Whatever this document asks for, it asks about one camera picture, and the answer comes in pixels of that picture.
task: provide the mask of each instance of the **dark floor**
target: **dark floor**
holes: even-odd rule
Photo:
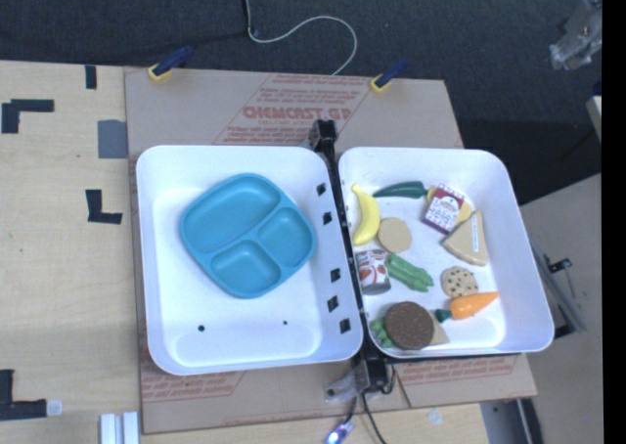
[[[509,167],[520,204],[599,172],[602,148],[585,105],[602,81],[602,51],[555,70],[551,44],[580,0],[249,0],[259,38],[317,15],[357,33],[342,72],[443,79],[468,148]],[[242,0],[0,0],[0,59],[148,65],[192,44],[188,67],[332,73],[352,48],[338,22],[313,22],[282,42],[245,35]]]

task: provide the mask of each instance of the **toy banana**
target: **toy banana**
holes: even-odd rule
[[[361,210],[361,221],[352,236],[352,243],[354,245],[362,245],[371,241],[379,232],[379,203],[373,196],[363,192],[356,184],[352,185],[352,191],[359,200],[359,208]]]

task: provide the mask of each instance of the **toy food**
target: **toy food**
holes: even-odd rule
[[[426,270],[416,267],[394,253],[387,256],[387,272],[390,277],[413,290],[427,292],[428,287],[434,285],[432,277]]]
[[[497,291],[477,292],[454,298],[450,302],[450,312],[453,319],[466,319],[494,301],[500,294]]]
[[[489,260],[482,227],[482,212],[475,211],[469,219],[443,240],[443,246],[452,254],[474,265],[486,265]]]
[[[452,317],[452,312],[447,308],[437,308],[434,311],[434,317],[439,323],[442,323]]]
[[[458,266],[448,268],[441,273],[441,288],[451,298],[478,292],[478,284],[473,273]]]
[[[411,246],[411,231],[400,218],[383,218],[379,227],[379,242],[389,252],[406,251]]]
[[[424,222],[444,234],[450,233],[457,224],[464,201],[463,194],[443,184],[439,185],[432,194]]]
[[[432,198],[436,191],[437,187],[430,187],[428,189],[428,194],[426,195],[426,201],[428,202],[428,204],[432,202]],[[457,224],[466,221],[468,218],[470,218],[472,213],[473,207],[471,207],[471,204],[468,202],[468,198],[464,198],[463,204],[461,204],[461,209],[459,210],[459,214],[457,215]]]
[[[391,288],[386,267],[386,251],[370,249],[356,253],[361,291],[364,294],[380,294]]]
[[[363,192],[358,185],[352,185],[352,191],[359,200],[359,209],[361,210],[361,220],[352,236],[352,243],[354,245],[362,245],[371,241],[378,233],[380,209],[377,200]]]
[[[433,334],[429,345],[441,345],[443,343],[449,343],[450,338],[441,325],[437,322],[435,316],[428,312],[433,323]],[[376,319],[370,323],[370,331],[374,334],[374,337],[379,341],[382,348],[389,348],[395,346],[386,329],[384,328],[384,318]]]
[[[422,182],[402,182],[389,185],[374,192],[374,197],[419,199],[425,196],[427,192],[428,190],[424,188],[424,183]]]
[[[434,335],[430,313],[413,301],[392,305],[384,316],[384,329],[393,344],[405,350],[424,348]]]

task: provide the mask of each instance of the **toy cheese wedge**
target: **toy cheese wedge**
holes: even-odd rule
[[[486,265],[489,259],[482,227],[482,212],[475,211],[443,240],[452,254],[474,265]]]

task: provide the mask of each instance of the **black cable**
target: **black cable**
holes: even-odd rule
[[[380,391],[384,395],[389,395],[393,391],[393,387],[395,386],[395,381],[398,378],[398,374],[395,371],[395,366],[391,366],[391,380],[389,381],[389,385],[385,388],[381,388]]]
[[[7,39],[14,44],[20,44],[25,49],[36,48],[40,52],[44,53],[46,57],[54,58],[57,63],[70,63],[70,64],[91,64],[91,65],[140,65],[141,62],[152,63],[155,58],[160,55],[167,55],[172,51],[179,49],[182,45],[190,45],[194,49],[206,46],[214,42],[224,42],[230,39],[238,37],[247,37],[249,28],[249,7],[247,0],[240,0],[242,10],[244,13],[245,25],[241,30],[235,32],[217,34],[217,35],[203,35],[193,39],[187,39],[185,42],[169,41],[165,43],[159,43],[157,45],[145,46],[134,49],[132,51],[126,51],[121,53],[114,53],[104,57],[92,57],[85,55],[85,58],[74,57],[72,55],[65,54],[63,48],[56,46],[54,41],[45,39],[43,41],[33,40],[32,38],[25,38],[16,35],[8,29],[0,26],[0,39]]]
[[[350,420],[352,420],[352,417],[354,416],[354,411],[356,410],[356,403],[359,400],[359,396],[355,396],[354,399],[352,399],[352,404],[350,405],[350,411],[348,412],[347,416],[345,417],[345,420],[343,420],[342,424],[346,424],[348,423]]]
[[[374,432],[376,433],[376,436],[379,439],[380,444],[386,444],[386,441],[382,438],[379,428],[377,427],[376,422],[374,421],[374,417],[372,416],[372,413],[370,412],[370,407],[368,406],[368,401],[365,396],[365,392],[361,393],[361,399],[363,400],[363,408],[365,409],[365,413],[370,419],[370,423],[372,424],[372,428],[374,429]]]

